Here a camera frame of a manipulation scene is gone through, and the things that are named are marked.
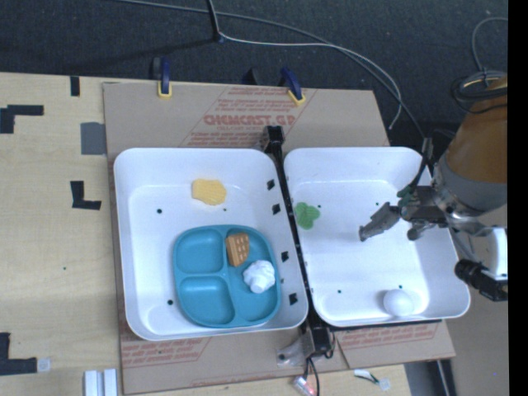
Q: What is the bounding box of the white plastic tray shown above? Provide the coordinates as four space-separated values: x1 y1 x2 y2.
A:
283 146 472 328
112 147 310 342

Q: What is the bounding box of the yellow biscuit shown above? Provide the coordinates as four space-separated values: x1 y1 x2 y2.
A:
191 177 228 207

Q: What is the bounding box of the black cylinder on white bracket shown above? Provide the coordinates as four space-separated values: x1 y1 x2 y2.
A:
454 226 508 303

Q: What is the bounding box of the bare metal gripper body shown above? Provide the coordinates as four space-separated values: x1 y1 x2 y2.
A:
400 184 494 236

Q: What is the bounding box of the orange waffle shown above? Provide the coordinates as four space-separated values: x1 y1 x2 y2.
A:
224 232 252 268

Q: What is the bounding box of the white cauliflower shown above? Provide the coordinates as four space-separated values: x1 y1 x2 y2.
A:
242 259 276 295

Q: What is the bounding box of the blue divided plate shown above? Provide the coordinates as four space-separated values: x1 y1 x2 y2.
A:
172 224 283 329

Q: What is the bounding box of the brown cardboard board red print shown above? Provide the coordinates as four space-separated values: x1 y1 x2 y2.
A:
101 81 457 396

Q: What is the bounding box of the white ball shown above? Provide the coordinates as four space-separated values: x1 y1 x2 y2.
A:
382 288 415 318

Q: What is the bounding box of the black block with thin wires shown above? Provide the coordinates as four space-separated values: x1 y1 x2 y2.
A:
262 125 287 154
309 324 336 357

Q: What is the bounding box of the thin black rod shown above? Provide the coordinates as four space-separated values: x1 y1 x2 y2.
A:
270 146 328 332

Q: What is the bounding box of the green broccoli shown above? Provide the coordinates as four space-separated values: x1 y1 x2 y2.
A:
293 201 323 231

